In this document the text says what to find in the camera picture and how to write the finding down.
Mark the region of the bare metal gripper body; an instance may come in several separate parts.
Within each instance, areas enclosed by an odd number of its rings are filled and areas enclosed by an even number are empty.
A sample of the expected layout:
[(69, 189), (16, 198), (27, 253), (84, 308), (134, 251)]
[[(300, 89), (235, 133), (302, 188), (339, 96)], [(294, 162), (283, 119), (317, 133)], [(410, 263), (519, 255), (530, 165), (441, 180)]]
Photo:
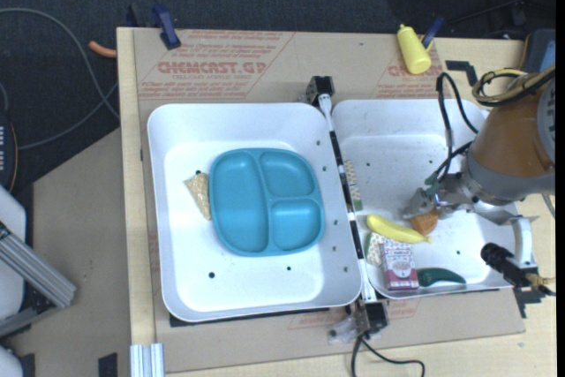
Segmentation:
[(428, 194), (438, 194), (441, 197), (445, 203), (444, 218), (462, 211), (502, 225), (519, 216), (513, 201), (496, 199), (464, 172), (447, 174), (428, 189)]

